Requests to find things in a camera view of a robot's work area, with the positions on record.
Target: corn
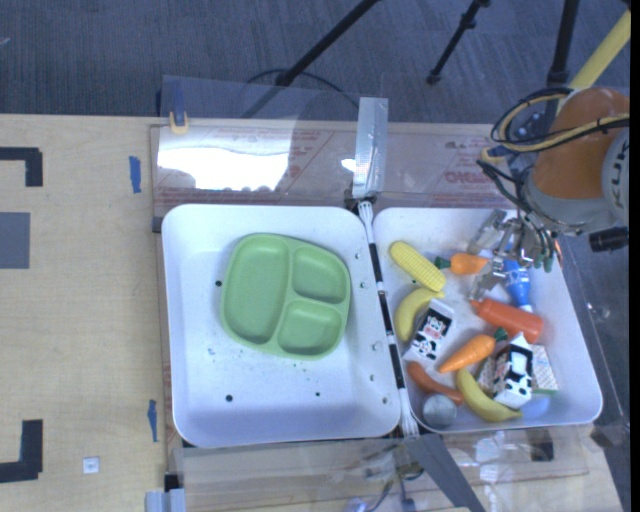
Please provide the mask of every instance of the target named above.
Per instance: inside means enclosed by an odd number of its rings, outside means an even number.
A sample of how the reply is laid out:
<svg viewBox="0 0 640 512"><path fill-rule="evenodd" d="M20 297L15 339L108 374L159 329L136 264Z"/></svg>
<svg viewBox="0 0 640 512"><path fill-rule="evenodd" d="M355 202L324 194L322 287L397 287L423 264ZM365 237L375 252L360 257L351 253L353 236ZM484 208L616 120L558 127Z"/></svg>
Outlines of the corn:
<svg viewBox="0 0 640 512"><path fill-rule="evenodd" d="M439 292L447 281L444 274L422 254L408 243L397 241L389 247L389 254L400 268L407 272L422 286Z"/></svg>

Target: wooden surface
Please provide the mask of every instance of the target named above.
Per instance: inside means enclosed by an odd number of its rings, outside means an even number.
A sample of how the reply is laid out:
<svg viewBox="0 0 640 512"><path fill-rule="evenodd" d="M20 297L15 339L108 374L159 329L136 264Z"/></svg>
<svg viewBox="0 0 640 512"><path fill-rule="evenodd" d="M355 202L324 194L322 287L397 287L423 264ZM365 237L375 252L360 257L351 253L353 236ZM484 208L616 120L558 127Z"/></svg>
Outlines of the wooden surface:
<svg viewBox="0 0 640 512"><path fill-rule="evenodd" d="M22 162L0 162L0 211L31 213L29 269L0 270L0 462L18 459L22 420L44 421L43 472L0 484L0 511L144 510L144 494L162 487L167 464L151 232L149 130L158 119L0 121L0 146L38 147L44 156L43 187L24 186ZM140 193L130 156L140 159ZM150 400L157 402L157 442ZM497 503L495 510L620 510L602 451L586 434L584 474L481 486L478 496L487 507ZM83 474L83 458L92 456L100 457L100 471ZM421 492L422 510L450 507L439 491ZM399 510L397 495L380 510Z"/></svg>

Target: orange carrot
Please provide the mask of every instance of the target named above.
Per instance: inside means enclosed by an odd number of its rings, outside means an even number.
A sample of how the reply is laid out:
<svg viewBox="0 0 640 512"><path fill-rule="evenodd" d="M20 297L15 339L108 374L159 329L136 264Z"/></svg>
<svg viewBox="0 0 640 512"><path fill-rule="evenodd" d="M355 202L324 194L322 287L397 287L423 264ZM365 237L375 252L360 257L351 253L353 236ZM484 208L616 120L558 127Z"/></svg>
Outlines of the orange carrot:
<svg viewBox="0 0 640 512"><path fill-rule="evenodd" d="M477 274L487 264L489 258L478 256L477 254L469 254L467 252L457 252L451 259L441 258L435 259L435 266L439 269L450 268L451 272L458 275Z"/></svg>
<svg viewBox="0 0 640 512"><path fill-rule="evenodd" d="M438 371L440 373L447 373L482 361L491 355L495 346L496 339L493 336L478 334L442 363Z"/></svg>
<svg viewBox="0 0 640 512"><path fill-rule="evenodd" d="M424 368L420 363L416 361L409 361L409 363L407 363L407 373L423 393L442 393L449 397L456 405L461 405L464 402L464 397L460 391L445 386L444 384L440 384L434 380L433 377L424 371Z"/></svg>

